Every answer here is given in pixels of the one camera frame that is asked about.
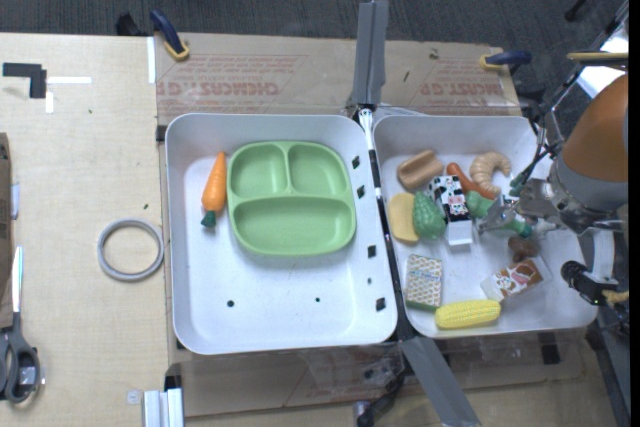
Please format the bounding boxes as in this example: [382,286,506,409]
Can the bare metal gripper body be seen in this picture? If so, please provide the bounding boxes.
[517,177,572,230]

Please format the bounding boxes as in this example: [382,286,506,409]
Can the green broccoli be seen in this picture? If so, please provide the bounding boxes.
[465,190,533,239]

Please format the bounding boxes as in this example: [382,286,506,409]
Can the brown round biscuit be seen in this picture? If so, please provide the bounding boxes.
[507,235,541,263]

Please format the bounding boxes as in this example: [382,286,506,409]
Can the beige croissant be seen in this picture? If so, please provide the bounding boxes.
[468,151,513,197]

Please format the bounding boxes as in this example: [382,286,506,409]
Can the cow print milk carton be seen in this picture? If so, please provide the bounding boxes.
[427,174,474,247]

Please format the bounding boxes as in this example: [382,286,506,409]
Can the white plastic tray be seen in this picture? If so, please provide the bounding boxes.
[164,112,400,357]
[372,114,600,341]

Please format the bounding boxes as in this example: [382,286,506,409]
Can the orange sausage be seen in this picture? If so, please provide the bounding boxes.
[445,162,495,201]

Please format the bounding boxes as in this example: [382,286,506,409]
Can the brown and white carton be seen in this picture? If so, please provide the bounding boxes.
[480,257,552,304]

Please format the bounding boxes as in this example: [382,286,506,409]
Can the green grapes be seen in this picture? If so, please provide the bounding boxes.
[411,190,448,241]

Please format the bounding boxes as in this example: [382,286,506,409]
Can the tan hot dog bun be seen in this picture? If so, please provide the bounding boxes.
[396,148,446,192]

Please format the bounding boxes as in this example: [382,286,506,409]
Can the yellow bread slice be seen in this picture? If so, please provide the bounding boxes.
[387,192,421,245]

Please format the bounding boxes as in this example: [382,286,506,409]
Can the green and orange patterned packet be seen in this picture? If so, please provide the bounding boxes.
[403,253,445,312]

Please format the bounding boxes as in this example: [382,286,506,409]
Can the yellow corn cob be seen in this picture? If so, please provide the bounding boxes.
[434,298,503,331]

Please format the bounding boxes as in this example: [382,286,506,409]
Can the green divided plate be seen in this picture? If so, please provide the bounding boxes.
[226,140,358,258]

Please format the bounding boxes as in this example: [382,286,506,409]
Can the brown cardboard board red print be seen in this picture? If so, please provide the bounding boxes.
[153,32,585,419]

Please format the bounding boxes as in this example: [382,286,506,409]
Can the orange carrot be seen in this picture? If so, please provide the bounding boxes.
[200,151,230,229]

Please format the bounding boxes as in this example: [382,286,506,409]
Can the white tape roll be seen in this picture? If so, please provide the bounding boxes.
[96,218,165,283]

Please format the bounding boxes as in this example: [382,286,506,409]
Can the black cylinder on white bracket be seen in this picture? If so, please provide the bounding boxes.
[559,223,621,307]

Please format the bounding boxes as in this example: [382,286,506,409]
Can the grey handled scissors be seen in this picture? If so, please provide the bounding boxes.
[0,244,43,405]

